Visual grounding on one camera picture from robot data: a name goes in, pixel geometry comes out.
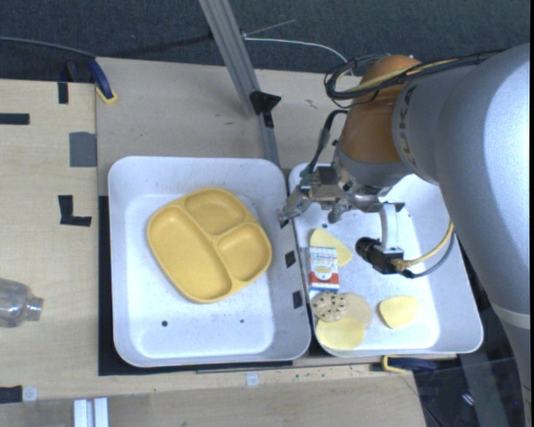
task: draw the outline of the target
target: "yellow plate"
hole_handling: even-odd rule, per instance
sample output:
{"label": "yellow plate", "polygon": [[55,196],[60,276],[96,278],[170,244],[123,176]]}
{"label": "yellow plate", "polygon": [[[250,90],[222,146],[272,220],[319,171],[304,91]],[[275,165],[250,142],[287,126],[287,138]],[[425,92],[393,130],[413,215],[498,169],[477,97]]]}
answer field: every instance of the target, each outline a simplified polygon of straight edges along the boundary
{"label": "yellow plate", "polygon": [[161,207],[150,217],[147,239],[162,271],[194,302],[220,301],[271,264],[265,231],[226,189],[199,189]]}

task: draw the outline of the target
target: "plastic bottle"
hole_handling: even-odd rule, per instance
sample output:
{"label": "plastic bottle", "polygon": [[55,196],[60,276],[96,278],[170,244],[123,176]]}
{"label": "plastic bottle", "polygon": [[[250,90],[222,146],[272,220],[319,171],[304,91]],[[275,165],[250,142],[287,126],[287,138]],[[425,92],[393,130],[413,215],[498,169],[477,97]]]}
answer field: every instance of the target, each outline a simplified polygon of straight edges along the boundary
{"label": "plastic bottle", "polygon": [[43,305],[44,299],[35,297],[26,285],[0,278],[0,326],[38,321]]}

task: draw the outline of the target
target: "metal bar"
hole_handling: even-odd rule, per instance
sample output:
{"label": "metal bar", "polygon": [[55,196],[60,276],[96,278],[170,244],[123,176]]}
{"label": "metal bar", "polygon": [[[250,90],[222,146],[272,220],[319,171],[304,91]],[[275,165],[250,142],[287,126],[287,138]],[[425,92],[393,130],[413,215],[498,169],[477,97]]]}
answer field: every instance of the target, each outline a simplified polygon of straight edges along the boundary
{"label": "metal bar", "polygon": [[[198,1],[244,109],[247,114],[253,114],[254,108],[250,96],[251,93],[260,92],[261,89],[230,3],[228,0]],[[264,155],[275,165],[280,166],[275,132],[272,126],[267,125],[264,114],[259,115],[258,120]]]}

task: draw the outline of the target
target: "red and white box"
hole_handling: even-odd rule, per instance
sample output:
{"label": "red and white box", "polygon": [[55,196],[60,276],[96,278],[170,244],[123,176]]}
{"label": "red and white box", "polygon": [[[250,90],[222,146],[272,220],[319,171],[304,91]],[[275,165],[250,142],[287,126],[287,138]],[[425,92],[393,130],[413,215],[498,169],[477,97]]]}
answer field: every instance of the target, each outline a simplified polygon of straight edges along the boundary
{"label": "red and white box", "polygon": [[309,247],[309,288],[312,291],[338,291],[338,256],[334,247]]}

